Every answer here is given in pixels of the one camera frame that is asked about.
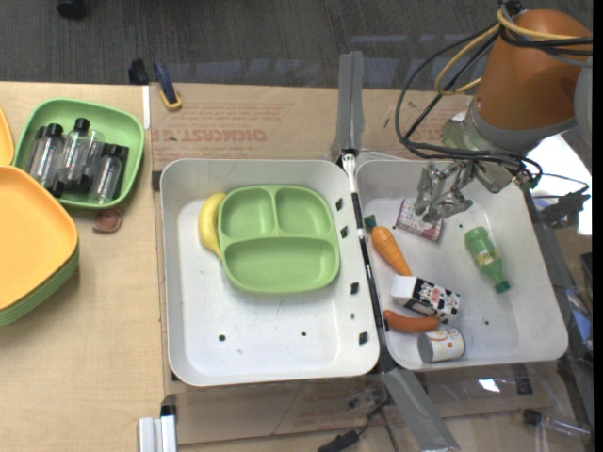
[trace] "orange toy carrot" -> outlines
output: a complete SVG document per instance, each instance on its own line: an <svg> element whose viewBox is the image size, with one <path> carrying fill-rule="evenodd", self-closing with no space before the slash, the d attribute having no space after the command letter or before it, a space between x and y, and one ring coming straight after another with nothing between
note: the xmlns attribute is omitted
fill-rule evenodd
<svg viewBox="0 0 603 452"><path fill-rule="evenodd" d="M413 276L392 232L384 226L377 226L374 215L365 218L365 223L370 230L370 240L375 247L375 250L377 250L383 259L393 267L398 274L402 276Z"/></svg>

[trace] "green tray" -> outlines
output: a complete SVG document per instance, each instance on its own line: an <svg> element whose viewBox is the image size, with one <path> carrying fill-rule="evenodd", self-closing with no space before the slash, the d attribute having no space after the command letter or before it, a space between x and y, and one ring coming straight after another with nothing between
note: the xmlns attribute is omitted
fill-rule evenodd
<svg viewBox="0 0 603 452"><path fill-rule="evenodd" d="M57 200L61 204L79 208L106 209L116 206L128 196L136 181L144 149L142 125L133 115L120 109L77 99L58 98L41 103L34 109L21 133L12 164L20 169L24 168L29 147L40 127L57 123L67 134L79 117L88 119L90 129L100 131L105 136L106 142L128 148L127 159L122 169L122 185L115 199L102 204L88 202L86 194L70 191L65 191Z"/></svg>
<svg viewBox="0 0 603 452"><path fill-rule="evenodd" d="M226 275L245 291L310 291L329 284L339 271L333 216L307 187L231 191L220 204L218 236Z"/></svg>

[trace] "toy milk carton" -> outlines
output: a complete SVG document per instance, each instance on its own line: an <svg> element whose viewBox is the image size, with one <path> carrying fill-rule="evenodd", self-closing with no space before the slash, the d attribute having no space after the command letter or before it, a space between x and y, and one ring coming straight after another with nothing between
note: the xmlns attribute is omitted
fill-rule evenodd
<svg viewBox="0 0 603 452"><path fill-rule="evenodd" d="M459 313L459 295L415 276L396 276L390 293L404 308L425 316L435 315L444 324L454 321Z"/></svg>

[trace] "yellow banana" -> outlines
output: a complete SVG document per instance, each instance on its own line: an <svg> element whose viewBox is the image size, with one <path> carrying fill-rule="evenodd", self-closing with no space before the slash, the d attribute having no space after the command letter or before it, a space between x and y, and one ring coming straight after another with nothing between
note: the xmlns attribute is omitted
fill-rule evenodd
<svg viewBox="0 0 603 452"><path fill-rule="evenodd" d="M220 203L226 193L212 194L205 200L199 211L199 239L201 244L214 251L220 257L220 244L218 242L218 213Z"/></svg>

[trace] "small green bottle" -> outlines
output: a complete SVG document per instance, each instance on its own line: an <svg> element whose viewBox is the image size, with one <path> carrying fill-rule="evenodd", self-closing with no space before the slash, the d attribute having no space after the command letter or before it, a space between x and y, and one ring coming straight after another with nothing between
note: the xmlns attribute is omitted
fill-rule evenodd
<svg viewBox="0 0 603 452"><path fill-rule="evenodd" d="M492 280L497 292L507 291L511 286L502 275L500 255L486 229L480 226L468 231L464 235L464 243L469 248L481 272Z"/></svg>

